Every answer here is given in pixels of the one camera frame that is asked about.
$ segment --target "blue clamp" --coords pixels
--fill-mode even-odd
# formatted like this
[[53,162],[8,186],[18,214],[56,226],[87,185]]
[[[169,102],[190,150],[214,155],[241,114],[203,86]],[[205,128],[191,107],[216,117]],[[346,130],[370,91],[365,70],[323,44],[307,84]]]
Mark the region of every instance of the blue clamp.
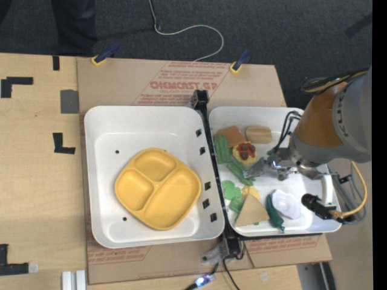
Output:
[[120,45],[111,45],[105,50],[103,50],[99,55],[91,58],[91,62],[95,66],[100,66],[104,62],[106,62],[106,58],[114,57],[114,54],[118,52]]
[[241,57],[239,57],[239,59],[230,66],[231,73],[233,74],[238,73],[241,70],[242,63],[248,62],[249,60],[250,60],[250,51],[245,50],[243,54],[241,54]]

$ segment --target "white cable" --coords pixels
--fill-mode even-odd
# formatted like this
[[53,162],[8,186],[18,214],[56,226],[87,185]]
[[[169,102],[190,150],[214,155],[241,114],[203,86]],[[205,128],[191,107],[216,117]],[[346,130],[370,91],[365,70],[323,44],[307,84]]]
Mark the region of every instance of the white cable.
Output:
[[157,20],[156,20],[155,12],[154,12],[154,10],[153,10],[152,1],[151,1],[151,0],[148,0],[148,3],[149,3],[149,7],[150,7],[151,12],[152,12],[152,17],[153,17],[153,20],[154,20],[154,23],[155,23],[155,24],[154,24],[154,29],[155,29],[155,31],[156,31],[158,34],[160,34],[160,35],[162,35],[162,36],[173,36],[173,35],[182,33],[182,32],[184,32],[184,31],[187,31],[187,30],[189,30],[189,29],[200,28],[200,27],[211,29],[211,30],[213,30],[213,31],[215,31],[216,33],[219,34],[219,36],[220,36],[220,38],[221,38],[221,46],[219,47],[219,49],[218,49],[216,52],[212,53],[212,54],[209,54],[209,55],[207,55],[207,56],[204,56],[204,57],[195,59],[194,61],[199,61],[199,60],[202,60],[202,59],[205,59],[205,58],[208,58],[208,57],[212,57],[212,56],[218,54],[218,53],[223,49],[223,46],[224,46],[224,38],[223,38],[223,35],[219,32],[219,30],[217,30],[217,29],[215,29],[215,28],[213,28],[213,27],[211,27],[211,26],[208,26],[208,25],[194,25],[194,26],[190,26],[190,27],[184,28],[184,29],[182,29],[182,30],[180,30],[180,31],[171,32],[171,33],[164,33],[164,32],[161,32],[160,30],[157,29],[157,24],[156,24]]

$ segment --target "black bracket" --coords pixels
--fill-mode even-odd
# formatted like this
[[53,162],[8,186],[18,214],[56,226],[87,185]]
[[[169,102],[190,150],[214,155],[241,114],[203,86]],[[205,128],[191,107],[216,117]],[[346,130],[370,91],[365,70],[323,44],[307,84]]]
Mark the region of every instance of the black bracket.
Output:
[[8,244],[0,244],[0,276],[28,274],[29,264],[8,264]]
[[[211,128],[207,116],[207,103],[209,102],[209,95],[206,90],[196,90],[191,98],[191,106],[194,110],[200,111],[204,124],[204,131],[206,133],[207,143],[210,150],[211,162],[213,171],[215,173],[216,186],[218,187],[218,192],[222,194],[222,185],[219,176],[218,165],[216,164],[215,158],[215,149],[212,142]],[[221,205],[223,208],[223,215],[226,220],[226,226],[223,231],[223,238],[227,240],[227,247],[229,250],[229,255],[238,255],[241,253],[239,246],[239,235],[233,230],[230,225],[229,218],[226,210],[226,203],[224,202],[223,197],[220,197]]]

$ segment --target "metal bracket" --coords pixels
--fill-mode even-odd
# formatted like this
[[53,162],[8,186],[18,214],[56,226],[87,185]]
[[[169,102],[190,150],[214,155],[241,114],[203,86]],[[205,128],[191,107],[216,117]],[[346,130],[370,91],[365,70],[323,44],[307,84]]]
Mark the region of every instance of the metal bracket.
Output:
[[229,255],[227,240],[223,239],[215,248],[201,254],[201,263],[217,264]]
[[85,271],[62,272],[60,276],[60,290],[86,290]]

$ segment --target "black tape marking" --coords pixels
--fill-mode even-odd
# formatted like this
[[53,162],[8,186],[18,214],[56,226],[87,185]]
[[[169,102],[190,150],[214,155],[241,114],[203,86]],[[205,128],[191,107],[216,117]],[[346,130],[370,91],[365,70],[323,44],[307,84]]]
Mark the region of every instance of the black tape marking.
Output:
[[1,80],[1,98],[10,98],[12,92],[12,84],[8,80]]
[[75,147],[63,147],[63,133],[53,133],[53,138],[55,145],[54,152],[75,154]]
[[0,244],[0,276],[28,274],[28,263],[8,264],[8,244]]
[[12,85],[32,85],[34,83],[34,78],[33,77],[7,77],[7,80],[12,84]]
[[78,114],[79,99],[78,92],[67,89],[60,91],[60,113],[61,114]]
[[364,16],[361,20],[355,22],[352,26],[345,29],[344,34],[348,37],[353,37],[361,29],[364,29],[372,23],[372,12]]
[[53,56],[53,70],[59,71],[59,69],[60,69],[59,56]]
[[1,80],[0,98],[10,98],[12,95],[12,85],[32,85],[33,77],[7,77]]

